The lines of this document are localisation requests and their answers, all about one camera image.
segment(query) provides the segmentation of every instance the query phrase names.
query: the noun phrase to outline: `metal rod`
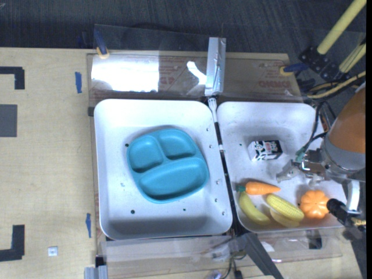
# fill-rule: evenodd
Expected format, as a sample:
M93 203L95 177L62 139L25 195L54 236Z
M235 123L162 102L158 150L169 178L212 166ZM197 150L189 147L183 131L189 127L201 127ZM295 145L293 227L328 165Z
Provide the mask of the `metal rod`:
M366 54L367 43L358 45L340 64L339 71L348 73L351 68Z
M275 279L284 279L257 235L249 232L243 237L246 239L244 251L249 255L261 272L266 276L273 276Z
M337 23L333 26L331 31L327 34L325 39L318 46L317 51L321 55L325 55L334 45L336 40L341 36L345 29L350 25L352 20L366 5L367 0L354 0L343 15L339 18Z

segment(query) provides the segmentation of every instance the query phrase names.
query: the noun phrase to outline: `wooden table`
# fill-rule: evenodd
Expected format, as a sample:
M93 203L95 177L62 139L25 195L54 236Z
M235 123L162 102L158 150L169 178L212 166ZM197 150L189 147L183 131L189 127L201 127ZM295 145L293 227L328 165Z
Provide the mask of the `wooden table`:
M1 48L0 66L21 66L25 90L0 75L0 104L17 105L17 137L0 137L0 250L25 226L22 260L0 262L0 278L83 278L97 253L87 54L92 50ZM77 93L75 72L82 75ZM85 219L91 214L92 236ZM57 256L48 248L58 247ZM343 255L278 264L285 278L361 278L348 241ZM242 268L244 278L262 274ZM208 271L149 278L204 278Z

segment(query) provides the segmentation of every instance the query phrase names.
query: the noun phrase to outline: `toy carrot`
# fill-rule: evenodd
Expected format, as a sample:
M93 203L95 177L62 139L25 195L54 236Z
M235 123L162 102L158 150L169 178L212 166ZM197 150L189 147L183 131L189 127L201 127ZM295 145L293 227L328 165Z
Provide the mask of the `toy carrot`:
M245 191L247 194L250 195L263 195L278 192L280 191L280 188L266 183L250 181L245 184L245 187L238 185L237 191L239 192Z

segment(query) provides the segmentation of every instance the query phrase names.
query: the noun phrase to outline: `black cable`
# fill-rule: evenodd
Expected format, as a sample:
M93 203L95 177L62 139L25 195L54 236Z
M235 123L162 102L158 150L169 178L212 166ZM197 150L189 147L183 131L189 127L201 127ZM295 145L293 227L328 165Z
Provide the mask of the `black cable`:
M324 101L324 104L327 105L328 110L330 111L330 113L331 113L333 119L335 120L335 119L336 119L336 114L335 114L335 112L332 110L330 104L329 104L327 101Z
M233 258L230 258L230 261L229 261L229 263L228 263L228 269L227 269L227 272L226 272L226 274L225 274L223 277L221 277L221 279L226 279L227 276L230 274L230 272L231 272L231 266L233 265L232 260L233 260Z
M232 263L234 265L234 271L236 271L237 270L237 263L235 262L234 257L232 257Z
M325 132L323 132L323 133L321 133L321 134L316 135L315 137L313 137L313 138L310 140L310 144L311 144L313 141L317 140L318 138L325 137L325 136L327 135L327 133L328 133L328 131L325 131Z
M309 141L306 143L305 146L307 146L307 148L309 147L309 145L311 144L311 139L314 137L315 135L315 132L318 128L318 123L319 123L319 114L320 114L320 109L321 107L323 106L324 102L320 102L317 107L316 107L316 110L315 110L315 121L314 121L314 125L313 125L313 129L312 129L312 134L310 136L310 139Z
M235 260L242 260L242 259L244 259L246 257L246 254L244 254L242 257L235 257L234 259Z
M332 89L336 87L338 84L339 82L337 81L330 81L327 83L322 83L322 84L315 85L314 87L310 88L308 92L311 92L312 94L317 94L319 91Z
M340 94L341 92L344 92L346 89L348 89L350 87L353 87L354 85L359 83L365 77L366 77L366 72L364 71L364 72L359 73L359 74L357 74L356 76L354 76L350 79L347 79L343 83L339 83L338 85L336 85L336 86L332 87L331 89L327 90L325 93L321 93L319 95L317 93L308 94L307 97L310 98L310 99L316 99L318 101L328 100L328 99L330 99L332 97L335 97L336 95ZM318 85L318 87L323 88L324 84Z

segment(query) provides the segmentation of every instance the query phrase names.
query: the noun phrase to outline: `blue divided plate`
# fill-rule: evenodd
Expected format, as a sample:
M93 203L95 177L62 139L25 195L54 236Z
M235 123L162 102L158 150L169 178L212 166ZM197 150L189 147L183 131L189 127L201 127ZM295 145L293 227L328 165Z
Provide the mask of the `blue divided plate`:
M155 203L185 198L209 179L198 146L177 129L158 130L135 139L127 149L127 162L139 191Z

